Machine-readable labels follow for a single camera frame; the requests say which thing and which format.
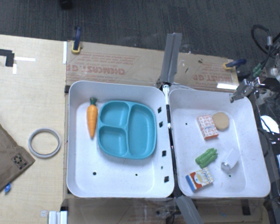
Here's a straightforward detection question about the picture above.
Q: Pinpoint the white can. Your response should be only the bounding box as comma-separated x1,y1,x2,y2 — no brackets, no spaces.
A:
220,147,242,174

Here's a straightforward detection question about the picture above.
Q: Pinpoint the grey tape roll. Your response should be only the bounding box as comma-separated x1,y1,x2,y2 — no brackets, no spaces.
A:
26,126,64,161

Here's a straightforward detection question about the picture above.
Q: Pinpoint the brown cardboard board red print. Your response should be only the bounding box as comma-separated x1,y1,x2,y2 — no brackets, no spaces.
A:
52,40,280,224

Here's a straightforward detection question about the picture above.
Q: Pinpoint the blue divided plate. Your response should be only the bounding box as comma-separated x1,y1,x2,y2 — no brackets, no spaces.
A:
94,98,160,162

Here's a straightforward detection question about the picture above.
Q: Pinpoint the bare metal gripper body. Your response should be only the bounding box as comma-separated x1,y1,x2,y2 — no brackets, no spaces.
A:
259,63,280,92

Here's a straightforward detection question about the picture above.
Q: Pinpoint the white plastic tray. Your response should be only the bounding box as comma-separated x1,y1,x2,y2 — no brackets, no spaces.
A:
160,87,279,205
60,79,183,205

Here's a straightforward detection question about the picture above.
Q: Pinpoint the red blue white carton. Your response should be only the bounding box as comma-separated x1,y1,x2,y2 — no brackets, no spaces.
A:
184,165,216,195

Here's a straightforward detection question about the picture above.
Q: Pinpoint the orange and white carton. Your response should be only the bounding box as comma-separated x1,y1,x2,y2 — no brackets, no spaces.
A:
195,113,221,142

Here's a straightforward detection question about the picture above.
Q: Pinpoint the orange carrot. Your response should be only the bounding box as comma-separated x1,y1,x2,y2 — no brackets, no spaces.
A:
84,96,100,139

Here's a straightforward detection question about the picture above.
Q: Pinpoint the tan round biscuit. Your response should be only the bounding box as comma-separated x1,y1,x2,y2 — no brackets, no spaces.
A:
211,111,231,132

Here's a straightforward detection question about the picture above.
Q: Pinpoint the green asparagus bundle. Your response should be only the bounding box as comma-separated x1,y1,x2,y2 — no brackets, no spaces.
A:
194,146,219,170

